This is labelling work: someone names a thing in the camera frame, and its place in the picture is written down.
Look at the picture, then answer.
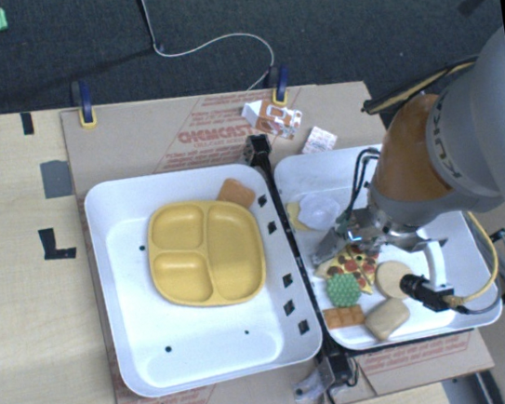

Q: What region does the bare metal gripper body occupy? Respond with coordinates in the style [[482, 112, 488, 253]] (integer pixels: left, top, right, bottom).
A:
[[334, 198, 423, 259]]

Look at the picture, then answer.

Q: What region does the yellow pizza slice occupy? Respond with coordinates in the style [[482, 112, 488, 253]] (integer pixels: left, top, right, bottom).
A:
[[311, 239, 386, 303]]

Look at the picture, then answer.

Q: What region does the beige round biscuit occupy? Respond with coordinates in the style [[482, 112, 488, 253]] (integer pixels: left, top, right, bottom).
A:
[[373, 257, 419, 304]]

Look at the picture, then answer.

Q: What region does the clear plastic cup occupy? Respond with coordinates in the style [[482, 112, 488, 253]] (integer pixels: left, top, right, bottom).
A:
[[296, 187, 344, 233]]

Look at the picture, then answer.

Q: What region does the thin black rod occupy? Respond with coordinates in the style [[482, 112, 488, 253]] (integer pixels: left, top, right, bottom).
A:
[[253, 141, 339, 366]]

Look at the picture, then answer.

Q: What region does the green round broccoli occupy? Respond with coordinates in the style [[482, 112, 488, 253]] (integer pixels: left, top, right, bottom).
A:
[[323, 269, 364, 311]]

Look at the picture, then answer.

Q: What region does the pale yellow biscuit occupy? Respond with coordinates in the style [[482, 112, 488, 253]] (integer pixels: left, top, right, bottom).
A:
[[285, 200, 311, 234]]

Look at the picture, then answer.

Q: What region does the orange waffle biscuit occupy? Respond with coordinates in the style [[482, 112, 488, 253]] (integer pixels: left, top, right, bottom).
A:
[[321, 303, 366, 331]]

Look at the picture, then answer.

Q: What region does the beige bread roll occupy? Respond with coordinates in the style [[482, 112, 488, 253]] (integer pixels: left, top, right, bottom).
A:
[[361, 294, 415, 343]]

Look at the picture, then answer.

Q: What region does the white plastic tray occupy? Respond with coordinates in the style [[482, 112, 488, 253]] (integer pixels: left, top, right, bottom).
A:
[[80, 151, 329, 404], [270, 127, 505, 360]]

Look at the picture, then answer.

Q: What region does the white packet with red print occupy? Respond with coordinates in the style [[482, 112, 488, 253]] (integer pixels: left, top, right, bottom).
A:
[[297, 122, 340, 156]]

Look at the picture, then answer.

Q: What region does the yellow divided plate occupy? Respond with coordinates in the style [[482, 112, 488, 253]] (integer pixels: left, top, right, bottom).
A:
[[140, 189, 272, 317]]

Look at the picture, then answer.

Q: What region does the orange toast slice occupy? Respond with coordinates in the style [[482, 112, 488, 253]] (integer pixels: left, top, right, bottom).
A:
[[213, 174, 258, 214]]

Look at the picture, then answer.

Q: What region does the white and orange carton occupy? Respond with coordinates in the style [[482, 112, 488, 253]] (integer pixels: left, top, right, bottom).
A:
[[239, 93, 308, 147]]

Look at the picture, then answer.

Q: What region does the brown cardboard board red print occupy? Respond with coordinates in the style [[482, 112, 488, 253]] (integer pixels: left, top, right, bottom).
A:
[[59, 52, 501, 404]]

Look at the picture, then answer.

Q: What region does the black cylinder on white bracket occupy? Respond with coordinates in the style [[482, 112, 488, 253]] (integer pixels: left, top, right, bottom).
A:
[[392, 235, 460, 318]]

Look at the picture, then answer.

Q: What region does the black block with thin wires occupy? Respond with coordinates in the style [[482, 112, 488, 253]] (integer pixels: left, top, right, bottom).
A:
[[312, 349, 362, 393], [240, 131, 275, 168]]

